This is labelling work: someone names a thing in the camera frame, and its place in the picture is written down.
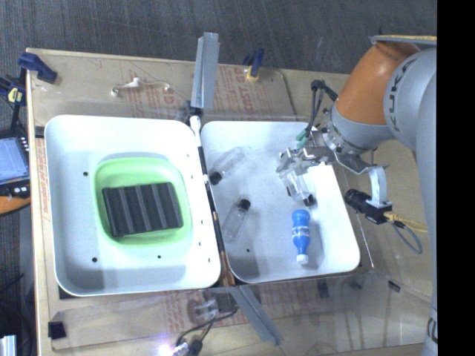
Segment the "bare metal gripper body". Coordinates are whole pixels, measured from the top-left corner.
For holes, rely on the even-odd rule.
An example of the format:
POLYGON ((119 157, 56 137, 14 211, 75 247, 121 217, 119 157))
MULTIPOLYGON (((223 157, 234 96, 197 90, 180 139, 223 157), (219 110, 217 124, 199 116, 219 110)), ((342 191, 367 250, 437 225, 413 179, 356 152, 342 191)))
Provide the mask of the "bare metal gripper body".
POLYGON ((296 154, 303 162, 337 162, 354 174, 368 172, 371 165, 361 155, 372 148, 372 126, 361 123, 309 125, 297 135, 296 154))

